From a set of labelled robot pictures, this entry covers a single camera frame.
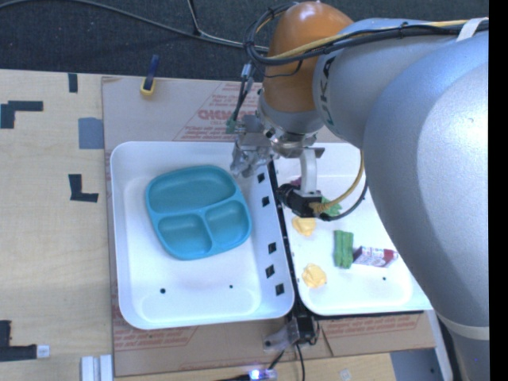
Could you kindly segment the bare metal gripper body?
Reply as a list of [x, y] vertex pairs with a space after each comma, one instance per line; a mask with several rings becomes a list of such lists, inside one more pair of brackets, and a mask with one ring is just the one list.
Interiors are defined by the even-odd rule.
[[240, 159], [295, 158], [317, 140], [316, 132], [293, 132], [256, 115], [237, 122], [236, 134], [236, 157]]

